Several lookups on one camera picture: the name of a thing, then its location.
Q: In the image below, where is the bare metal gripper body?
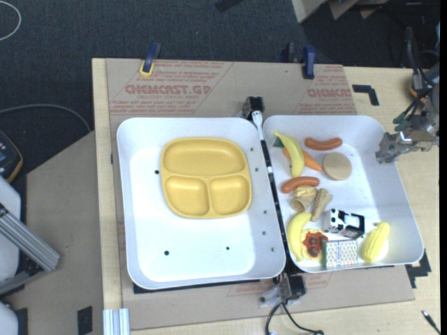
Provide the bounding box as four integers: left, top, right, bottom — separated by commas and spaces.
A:
399, 110, 441, 152

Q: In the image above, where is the white plastic tray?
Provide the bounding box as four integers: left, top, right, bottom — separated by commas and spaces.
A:
261, 114, 425, 274
116, 117, 287, 290

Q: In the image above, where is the round beige biscuit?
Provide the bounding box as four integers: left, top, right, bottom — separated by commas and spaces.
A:
321, 152, 353, 181

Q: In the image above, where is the orange sausage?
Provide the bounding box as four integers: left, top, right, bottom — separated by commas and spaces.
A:
280, 176, 321, 194
304, 137, 344, 151

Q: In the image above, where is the orange carrot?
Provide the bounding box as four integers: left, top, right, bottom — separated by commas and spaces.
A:
281, 145, 324, 172

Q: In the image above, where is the black and white carton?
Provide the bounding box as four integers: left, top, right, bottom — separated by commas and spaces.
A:
322, 207, 366, 241

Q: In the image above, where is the yellow corn cob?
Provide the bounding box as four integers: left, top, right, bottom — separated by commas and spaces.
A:
359, 221, 391, 265

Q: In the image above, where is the yellow banana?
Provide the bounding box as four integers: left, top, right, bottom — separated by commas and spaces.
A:
286, 211, 313, 262
273, 131, 306, 179

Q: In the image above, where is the orange white patterned box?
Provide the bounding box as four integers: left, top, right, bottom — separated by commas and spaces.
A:
321, 239, 360, 269

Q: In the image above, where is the pizza slice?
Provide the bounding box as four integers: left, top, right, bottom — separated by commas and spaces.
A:
300, 228, 330, 260

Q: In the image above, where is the thin black and white rod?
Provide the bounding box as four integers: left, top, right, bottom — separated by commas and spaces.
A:
251, 110, 291, 278

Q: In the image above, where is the yellow divided plate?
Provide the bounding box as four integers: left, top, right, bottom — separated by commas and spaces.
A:
160, 137, 253, 219

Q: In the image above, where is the brown cardboard board red print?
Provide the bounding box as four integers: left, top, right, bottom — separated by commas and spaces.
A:
104, 58, 416, 331

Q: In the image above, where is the black block with thin wires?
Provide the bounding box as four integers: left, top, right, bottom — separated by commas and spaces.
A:
240, 96, 265, 119
258, 274, 308, 309

